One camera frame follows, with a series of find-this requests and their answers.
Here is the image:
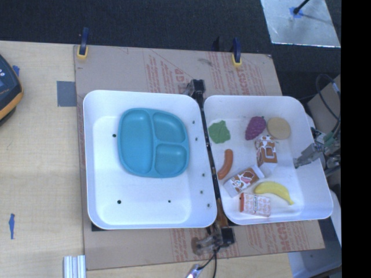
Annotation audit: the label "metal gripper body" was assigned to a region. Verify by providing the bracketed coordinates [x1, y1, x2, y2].
[311, 127, 341, 169]

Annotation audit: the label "white plastic tray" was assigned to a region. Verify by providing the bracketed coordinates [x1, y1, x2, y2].
[82, 90, 218, 231]
[203, 95, 334, 226]

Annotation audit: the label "tan round biscuit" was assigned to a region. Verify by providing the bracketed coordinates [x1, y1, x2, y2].
[267, 117, 292, 140]

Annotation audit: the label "brown and white carton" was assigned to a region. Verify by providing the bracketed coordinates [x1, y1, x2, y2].
[254, 135, 279, 175]
[223, 165, 265, 198]

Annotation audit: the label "yellow banana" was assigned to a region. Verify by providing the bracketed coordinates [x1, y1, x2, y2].
[254, 181, 295, 206]

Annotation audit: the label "purple grapes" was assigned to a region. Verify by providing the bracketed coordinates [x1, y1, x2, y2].
[245, 116, 267, 141]

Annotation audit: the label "orange and white carton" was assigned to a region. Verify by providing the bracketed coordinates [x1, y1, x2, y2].
[239, 192, 272, 217]

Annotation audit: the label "orange sausage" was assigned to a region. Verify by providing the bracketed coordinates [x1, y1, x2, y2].
[217, 148, 234, 181]

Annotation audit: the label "green lettuce leaf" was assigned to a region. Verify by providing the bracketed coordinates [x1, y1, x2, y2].
[208, 120, 232, 144]

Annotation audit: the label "thin black and white rod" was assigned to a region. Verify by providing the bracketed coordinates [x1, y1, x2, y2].
[198, 96, 223, 214]

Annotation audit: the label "brown cardboard board red print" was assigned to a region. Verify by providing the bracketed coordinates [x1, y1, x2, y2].
[74, 44, 326, 271]

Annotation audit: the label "blue divided plate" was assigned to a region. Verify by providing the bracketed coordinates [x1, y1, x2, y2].
[117, 107, 191, 179]

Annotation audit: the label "black block with thin wires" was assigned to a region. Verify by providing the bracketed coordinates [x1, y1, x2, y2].
[188, 79, 206, 98]
[219, 227, 235, 246]

